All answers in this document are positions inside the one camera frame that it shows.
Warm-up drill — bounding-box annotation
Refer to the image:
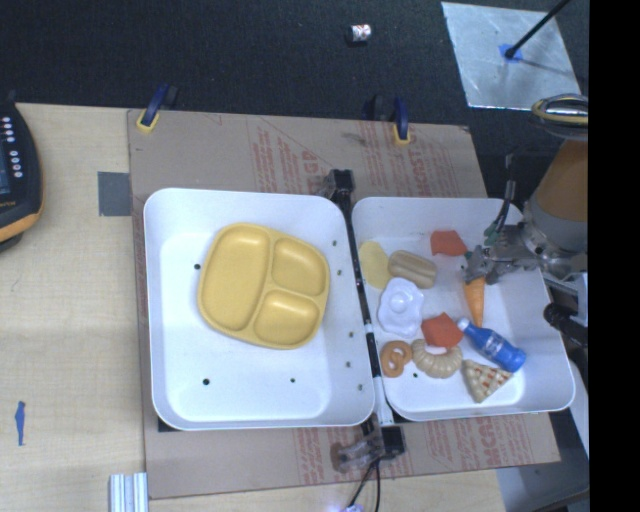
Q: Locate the beige ridged croissant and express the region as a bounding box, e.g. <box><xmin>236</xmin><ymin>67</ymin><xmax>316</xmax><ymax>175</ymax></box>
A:
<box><xmin>410</xmin><ymin>338</ymin><xmax>464</xmax><ymax>380</ymax></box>

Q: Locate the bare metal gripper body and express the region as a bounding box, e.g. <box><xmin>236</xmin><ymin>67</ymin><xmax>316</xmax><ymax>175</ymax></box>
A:
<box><xmin>483</xmin><ymin>224</ymin><xmax>590</xmax><ymax>281</ymax></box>

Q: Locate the white fried egg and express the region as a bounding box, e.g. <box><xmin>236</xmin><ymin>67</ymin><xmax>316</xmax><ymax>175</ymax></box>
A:
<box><xmin>376</xmin><ymin>277</ymin><xmax>426</xmax><ymax>339</ymax></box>

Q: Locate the blue bottle white cap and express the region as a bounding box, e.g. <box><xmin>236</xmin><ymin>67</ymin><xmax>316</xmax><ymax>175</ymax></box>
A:
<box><xmin>456</xmin><ymin>317</ymin><xmax>528</xmax><ymax>374</ymax></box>

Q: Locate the beige pizza slice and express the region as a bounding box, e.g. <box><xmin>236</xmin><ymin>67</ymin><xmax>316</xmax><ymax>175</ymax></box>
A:
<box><xmin>460</xmin><ymin>358</ymin><xmax>515</xmax><ymax>405</ymax></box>

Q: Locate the brown cardboard board red print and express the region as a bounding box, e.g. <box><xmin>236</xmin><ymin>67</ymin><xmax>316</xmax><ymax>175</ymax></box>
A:
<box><xmin>126</xmin><ymin>108</ymin><xmax>562</xmax><ymax>501</ymax></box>

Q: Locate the black block with thin wires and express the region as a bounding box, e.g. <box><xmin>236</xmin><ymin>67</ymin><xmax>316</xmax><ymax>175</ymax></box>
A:
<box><xmin>329</xmin><ymin>423</ymin><xmax>407</xmax><ymax>473</ymax></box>
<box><xmin>318</xmin><ymin>168</ymin><xmax>357</xmax><ymax>202</ymax></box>

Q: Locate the brown pretzel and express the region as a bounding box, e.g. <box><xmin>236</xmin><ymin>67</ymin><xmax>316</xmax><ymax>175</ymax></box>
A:
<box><xmin>379</xmin><ymin>340</ymin><xmax>414</xmax><ymax>379</ymax></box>

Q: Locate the tan bread bun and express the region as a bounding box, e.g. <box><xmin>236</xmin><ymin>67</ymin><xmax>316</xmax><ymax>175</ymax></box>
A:
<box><xmin>387</xmin><ymin>249</ymin><xmax>439</xmax><ymax>290</ymax></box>

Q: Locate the white plastic tray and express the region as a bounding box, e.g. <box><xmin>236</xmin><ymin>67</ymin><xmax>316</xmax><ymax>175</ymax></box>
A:
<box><xmin>350</xmin><ymin>196</ymin><xmax>577</xmax><ymax>423</ymax></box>
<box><xmin>143</xmin><ymin>187</ymin><xmax>377</xmax><ymax>432</ymax></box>

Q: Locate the pale yellow round slice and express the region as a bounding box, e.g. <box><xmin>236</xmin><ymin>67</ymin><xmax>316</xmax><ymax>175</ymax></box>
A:
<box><xmin>358</xmin><ymin>240</ymin><xmax>393</xmax><ymax>291</ymax></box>

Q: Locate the black cylinder on white bracket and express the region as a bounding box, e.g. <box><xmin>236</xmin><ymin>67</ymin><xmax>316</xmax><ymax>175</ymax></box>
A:
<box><xmin>542</xmin><ymin>269</ymin><xmax>590</xmax><ymax>347</ymax></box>

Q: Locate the orange wedge piece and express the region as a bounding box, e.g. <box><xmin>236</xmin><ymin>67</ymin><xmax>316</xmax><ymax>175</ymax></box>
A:
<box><xmin>420</xmin><ymin>312</ymin><xmax>465</xmax><ymax>349</ymax></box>
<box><xmin>429</xmin><ymin>229</ymin><xmax>469</xmax><ymax>258</ymax></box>

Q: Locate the yellow divided plate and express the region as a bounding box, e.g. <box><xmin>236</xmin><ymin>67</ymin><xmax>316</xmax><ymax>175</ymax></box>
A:
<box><xmin>196</xmin><ymin>222</ymin><xmax>332</xmax><ymax>351</ymax></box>

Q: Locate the orange carrot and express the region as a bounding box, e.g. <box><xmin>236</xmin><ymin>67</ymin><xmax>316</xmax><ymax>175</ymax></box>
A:
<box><xmin>463</xmin><ymin>274</ymin><xmax>488</xmax><ymax>329</ymax></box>

